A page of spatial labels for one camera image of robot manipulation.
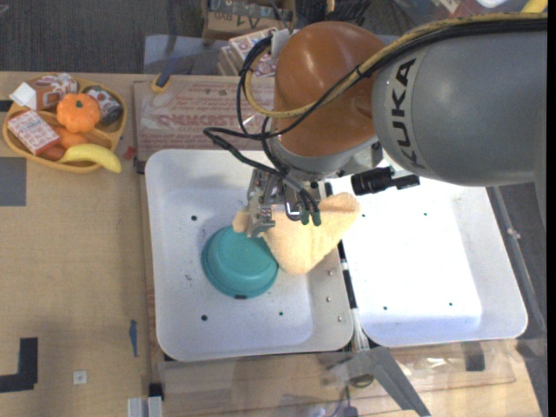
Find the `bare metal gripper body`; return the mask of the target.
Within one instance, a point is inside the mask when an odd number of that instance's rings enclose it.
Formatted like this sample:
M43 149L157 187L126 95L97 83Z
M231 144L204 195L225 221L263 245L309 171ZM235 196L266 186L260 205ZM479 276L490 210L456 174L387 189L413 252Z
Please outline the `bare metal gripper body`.
M318 182L282 178L277 171L254 169L248 185L248 222L276 223L275 210L294 222L321 223Z

